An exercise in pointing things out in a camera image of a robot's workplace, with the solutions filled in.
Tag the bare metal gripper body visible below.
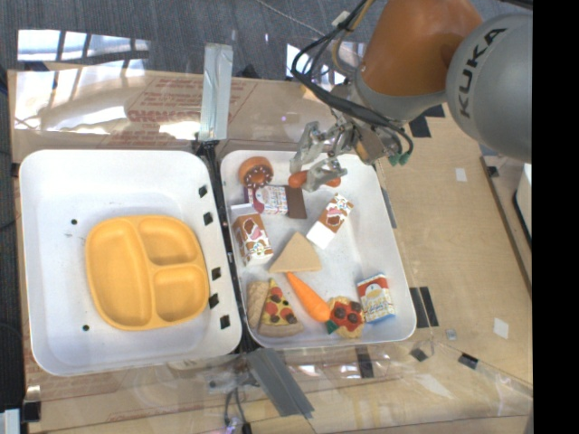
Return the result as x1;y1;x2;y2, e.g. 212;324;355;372
327;116;404;165

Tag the orange sausage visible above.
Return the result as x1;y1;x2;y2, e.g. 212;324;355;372
288;169;343;190

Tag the brown chocolate bar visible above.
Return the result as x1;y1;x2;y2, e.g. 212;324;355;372
284;185;308;221

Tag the brown and white slim carton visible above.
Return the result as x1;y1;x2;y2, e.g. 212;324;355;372
306;192;356;250

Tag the brown doughnut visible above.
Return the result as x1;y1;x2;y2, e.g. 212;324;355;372
237;156;275;189

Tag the pink and white carton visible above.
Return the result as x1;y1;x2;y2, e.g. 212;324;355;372
247;184;290;217

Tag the tan triangular bread slice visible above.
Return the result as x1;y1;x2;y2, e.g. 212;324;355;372
268;231;323;275

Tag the white plastic tray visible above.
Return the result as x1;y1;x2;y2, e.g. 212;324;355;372
219;149;418;351
17;148;243;377

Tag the brown and white wide carton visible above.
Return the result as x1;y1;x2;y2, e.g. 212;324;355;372
231;212;275;268

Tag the orange carrot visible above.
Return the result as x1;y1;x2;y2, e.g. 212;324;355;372
285;271;333;325

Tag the red and white packet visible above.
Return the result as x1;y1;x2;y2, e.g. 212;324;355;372
356;272;397;325

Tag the round biscuit with red topping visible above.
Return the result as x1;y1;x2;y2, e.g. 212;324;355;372
325;295;366;340

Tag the tan biscuit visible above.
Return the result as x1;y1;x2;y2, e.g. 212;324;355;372
245;280;271;330

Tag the pizza slice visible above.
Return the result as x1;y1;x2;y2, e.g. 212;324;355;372
257;278;306;339

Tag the orange divided plate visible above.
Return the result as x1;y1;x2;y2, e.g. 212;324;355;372
84;214;211;332

